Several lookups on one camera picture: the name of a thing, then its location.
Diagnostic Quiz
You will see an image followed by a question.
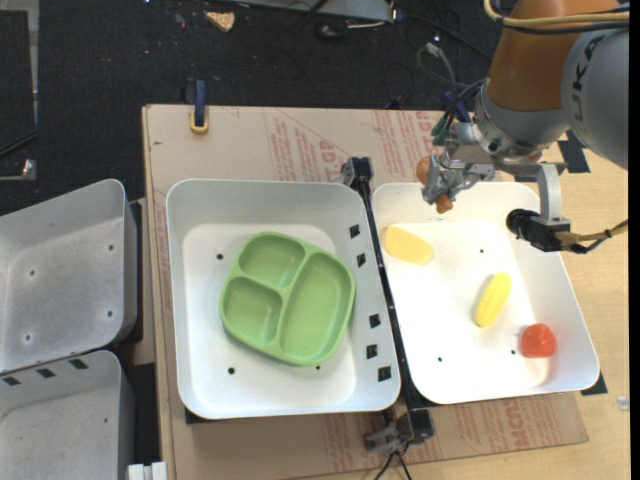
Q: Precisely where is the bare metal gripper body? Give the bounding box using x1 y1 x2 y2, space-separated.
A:
439 121 544 182

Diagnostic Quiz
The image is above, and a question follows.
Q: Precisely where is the orange toy sausage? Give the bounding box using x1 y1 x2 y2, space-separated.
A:
415 155 455 215

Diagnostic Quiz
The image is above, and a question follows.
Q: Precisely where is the yellow half-round toy slice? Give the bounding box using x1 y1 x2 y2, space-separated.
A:
383 224 434 266

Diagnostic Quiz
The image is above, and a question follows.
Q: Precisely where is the thin black rod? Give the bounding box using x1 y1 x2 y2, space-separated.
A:
352 177 426 419

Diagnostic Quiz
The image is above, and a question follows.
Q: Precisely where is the white plastic tray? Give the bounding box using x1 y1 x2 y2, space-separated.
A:
165 177 402 421
0 350 136 480
0 178 139 375
372 181 601 406

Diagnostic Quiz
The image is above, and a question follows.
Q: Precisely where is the brown cardboard board red print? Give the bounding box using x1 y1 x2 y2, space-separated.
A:
142 103 590 480

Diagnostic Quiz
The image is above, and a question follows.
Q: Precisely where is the green divided plate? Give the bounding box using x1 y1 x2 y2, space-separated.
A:
218 231 357 367

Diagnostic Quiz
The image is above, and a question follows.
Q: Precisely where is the red toy tomato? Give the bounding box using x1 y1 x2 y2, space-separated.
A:
520 323 557 359

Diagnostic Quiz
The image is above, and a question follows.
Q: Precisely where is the tan toy bread slice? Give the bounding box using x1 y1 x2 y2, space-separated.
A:
204 10 236 33

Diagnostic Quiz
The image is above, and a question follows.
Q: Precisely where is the black block with thin wires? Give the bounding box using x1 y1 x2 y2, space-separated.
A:
363 408 435 453
341 156 374 192

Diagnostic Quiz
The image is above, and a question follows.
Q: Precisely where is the black cylinder on white bracket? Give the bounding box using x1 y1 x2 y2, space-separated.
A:
505 162 572 253

